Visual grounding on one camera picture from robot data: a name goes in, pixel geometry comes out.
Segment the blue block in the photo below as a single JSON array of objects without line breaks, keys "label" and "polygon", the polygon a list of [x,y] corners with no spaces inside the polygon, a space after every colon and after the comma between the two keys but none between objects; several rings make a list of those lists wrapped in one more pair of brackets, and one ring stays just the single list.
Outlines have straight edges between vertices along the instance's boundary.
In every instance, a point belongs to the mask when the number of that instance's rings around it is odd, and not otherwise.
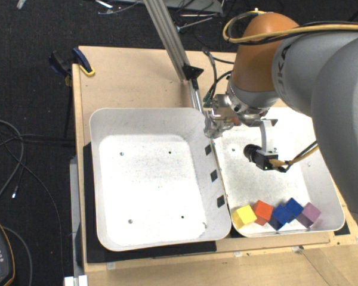
[{"label": "blue block", "polygon": [[291,222],[292,220],[294,220],[304,210],[302,205],[300,205],[293,198],[288,200],[288,202],[285,204],[285,208],[292,214],[292,217],[288,220],[288,222]]},{"label": "blue block", "polygon": [[272,226],[273,229],[279,230],[289,221],[291,217],[292,213],[280,204],[273,210],[272,216],[268,223]]}]

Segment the black bracket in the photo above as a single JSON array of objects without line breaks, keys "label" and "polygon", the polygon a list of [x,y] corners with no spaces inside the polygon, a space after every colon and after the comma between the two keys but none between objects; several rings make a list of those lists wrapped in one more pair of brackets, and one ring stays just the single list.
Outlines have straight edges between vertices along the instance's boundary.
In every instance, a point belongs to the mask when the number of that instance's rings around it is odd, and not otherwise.
[{"label": "black bracket", "polygon": [[184,64],[182,69],[184,75],[186,76],[186,79],[191,80],[193,89],[199,90],[199,85],[197,84],[197,78],[204,72],[204,69],[193,67],[188,64]]}]

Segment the orange block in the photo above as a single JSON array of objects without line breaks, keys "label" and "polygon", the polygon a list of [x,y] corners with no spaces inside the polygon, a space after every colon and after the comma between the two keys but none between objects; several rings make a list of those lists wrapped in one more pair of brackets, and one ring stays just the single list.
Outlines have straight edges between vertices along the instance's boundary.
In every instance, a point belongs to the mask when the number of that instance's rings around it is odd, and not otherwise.
[{"label": "orange block", "polygon": [[273,207],[261,200],[258,200],[252,206],[252,210],[257,216],[255,223],[263,226],[270,220],[270,217],[272,216]]}]

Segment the toy cube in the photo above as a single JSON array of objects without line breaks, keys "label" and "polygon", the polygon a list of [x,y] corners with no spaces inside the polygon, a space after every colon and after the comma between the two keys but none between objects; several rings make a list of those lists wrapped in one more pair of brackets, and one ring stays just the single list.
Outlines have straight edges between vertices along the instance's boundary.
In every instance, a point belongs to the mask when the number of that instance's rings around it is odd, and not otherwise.
[{"label": "toy cube", "polygon": [[256,219],[257,217],[251,206],[238,208],[232,213],[232,221],[236,229],[240,229],[246,224],[254,222]]},{"label": "toy cube", "polygon": [[293,198],[288,200],[288,202],[285,204],[285,208],[292,214],[292,217],[289,219],[288,222],[292,222],[304,210],[302,205],[300,205]]},{"label": "toy cube", "polygon": [[261,200],[258,200],[252,206],[252,210],[255,212],[255,215],[257,216],[255,223],[263,226],[270,220],[273,207]]},{"label": "toy cube", "polygon": [[272,226],[273,229],[279,230],[289,221],[291,216],[292,213],[280,204],[273,210],[272,217],[268,223]]},{"label": "toy cube", "polygon": [[312,224],[314,224],[317,218],[320,216],[321,211],[317,209],[311,203],[307,203],[304,207],[304,210],[300,215],[297,216],[297,220],[305,227],[309,228]]}]

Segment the dark carpet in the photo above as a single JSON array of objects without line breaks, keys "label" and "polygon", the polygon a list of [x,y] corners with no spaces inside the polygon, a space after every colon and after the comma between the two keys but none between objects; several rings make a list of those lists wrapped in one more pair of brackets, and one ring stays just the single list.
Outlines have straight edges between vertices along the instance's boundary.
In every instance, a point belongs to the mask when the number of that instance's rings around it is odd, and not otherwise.
[{"label": "dark carpet", "polygon": [[[21,133],[63,137],[69,88],[49,67],[48,56],[53,50],[68,57],[78,45],[163,48],[143,5],[119,14],[98,15],[106,9],[92,0],[27,0],[21,10],[16,8],[17,2],[0,0],[0,119]],[[129,6],[115,4],[121,8]],[[282,13],[303,24],[349,20],[358,11],[358,0],[227,0],[226,17],[214,18],[181,34],[185,49],[200,51],[206,45],[212,51],[236,52],[236,45],[222,40],[221,29],[226,20],[255,7]],[[182,24],[193,20],[181,17]],[[0,126],[0,130],[1,143],[11,135],[5,127]],[[74,139],[72,118],[67,137]],[[26,143],[26,166],[49,193],[24,170],[17,198],[12,199],[20,168],[0,199],[0,222],[28,243],[34,264],[33,285],[61,285],[63,276],[73,275],[69,161],[75,149],[69,141],[65,145],[35,141]],[[19,156],[19,143],[9,142],[8,148]],[[0,147],[0,189],[16,163],[5,147]],[[13,285],[27,285],[29,265],[25,249],[16,237],[8,237],[16,261]]]}]

